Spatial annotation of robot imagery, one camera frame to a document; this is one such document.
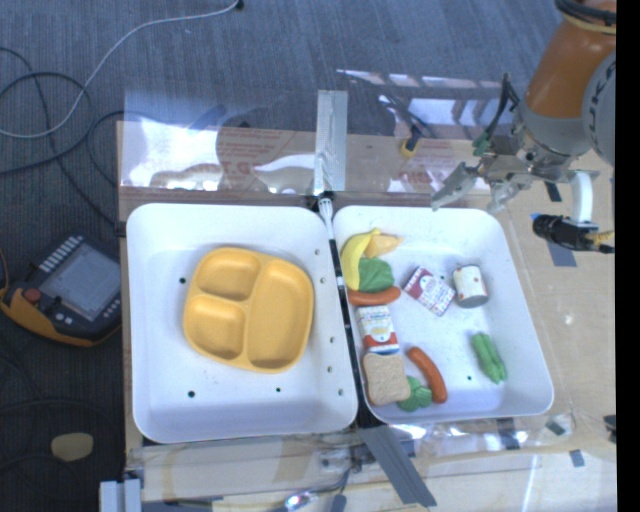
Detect yellow pizza slice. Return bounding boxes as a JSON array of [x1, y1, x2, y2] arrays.
[[363, 233, 406, 261]]

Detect yellow divided plate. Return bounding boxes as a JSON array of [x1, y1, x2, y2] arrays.
[[181, 245, 317, 376]]

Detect yellow banana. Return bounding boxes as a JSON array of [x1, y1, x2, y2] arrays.
[[339, 227, 383, 292]]

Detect green broccoli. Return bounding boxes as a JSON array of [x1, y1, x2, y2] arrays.
[[396, 375, 434, 414]]

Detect pale yellow round object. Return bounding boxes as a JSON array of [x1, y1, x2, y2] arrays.
[[50, 431, 95, 463]]

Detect orange sausage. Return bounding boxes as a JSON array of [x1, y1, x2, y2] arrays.
[[406, 345, 449, 405], [346, 285, 403, 308]]

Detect red and white carton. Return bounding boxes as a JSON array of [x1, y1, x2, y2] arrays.
[[402, 265, 458, 318]]

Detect thin black and white rod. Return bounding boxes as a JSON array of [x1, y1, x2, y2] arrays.
[[317, 196, 367, 401]]

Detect tan bread slice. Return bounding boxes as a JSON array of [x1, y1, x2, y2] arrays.
[[361, 350, 413, 408]]

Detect green lettuce leaf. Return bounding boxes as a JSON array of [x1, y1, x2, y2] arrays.
[[357, 255, 397, 295]]

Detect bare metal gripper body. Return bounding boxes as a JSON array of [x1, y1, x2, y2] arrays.
[[473, 132, 577, 185]]

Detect black cylinder on white bracket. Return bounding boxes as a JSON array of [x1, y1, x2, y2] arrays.
[[531, 169, 602, 252]]

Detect white can with red dots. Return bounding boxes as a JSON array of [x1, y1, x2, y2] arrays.
[[451, 263, 490, 309]]

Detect white plastic tray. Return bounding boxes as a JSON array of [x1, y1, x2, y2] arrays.
[[331, 204, 556, 426], [125, 201, 360, 445]]

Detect green beans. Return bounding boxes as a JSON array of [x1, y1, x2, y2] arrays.
[[470, 331, 509, 386]]

